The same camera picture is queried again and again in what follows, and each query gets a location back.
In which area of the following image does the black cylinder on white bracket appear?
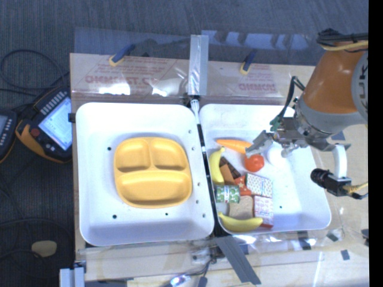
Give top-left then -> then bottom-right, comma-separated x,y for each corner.
310,143 -> 352,197

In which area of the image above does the orange tomato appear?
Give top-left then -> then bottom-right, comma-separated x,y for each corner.
244,153 -> 266,173

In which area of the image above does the white egg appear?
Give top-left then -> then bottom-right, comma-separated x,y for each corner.
266,145 -> 288,166

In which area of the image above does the brown cardboard board red print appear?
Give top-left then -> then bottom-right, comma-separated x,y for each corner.
69,52 -> 369,282

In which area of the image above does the red packet with star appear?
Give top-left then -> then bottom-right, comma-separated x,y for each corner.
233,175 -> 253,197

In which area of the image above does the brown chocolate biscuit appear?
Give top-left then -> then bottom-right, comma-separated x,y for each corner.
218,156 -> 242,186

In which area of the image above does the white plastic tray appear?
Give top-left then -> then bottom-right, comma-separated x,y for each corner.
198,103 -> 332,236
75,102 -> 215,247

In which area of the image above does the green patterned can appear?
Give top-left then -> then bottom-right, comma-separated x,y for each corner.
214,184 -> 241,204

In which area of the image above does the orange carrot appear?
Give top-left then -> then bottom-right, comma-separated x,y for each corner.
215,138 -> 254,155

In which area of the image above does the brown bread slice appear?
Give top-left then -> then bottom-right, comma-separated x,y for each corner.
228,195 -> 255,221

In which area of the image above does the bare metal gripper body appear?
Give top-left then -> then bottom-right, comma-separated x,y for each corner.
272,115 -> 335,151

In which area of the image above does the yellow banana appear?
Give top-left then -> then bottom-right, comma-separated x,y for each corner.
208,146 -> 226,186
217,211 -> 264,233

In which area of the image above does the white and red carton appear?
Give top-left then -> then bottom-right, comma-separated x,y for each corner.
253,195 -> 275,228

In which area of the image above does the yellow divided plate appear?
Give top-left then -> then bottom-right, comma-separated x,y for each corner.
113,136 -> 193,209

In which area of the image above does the green and red patterned carton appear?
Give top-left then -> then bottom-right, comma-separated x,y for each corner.
245,172 -> 274,199

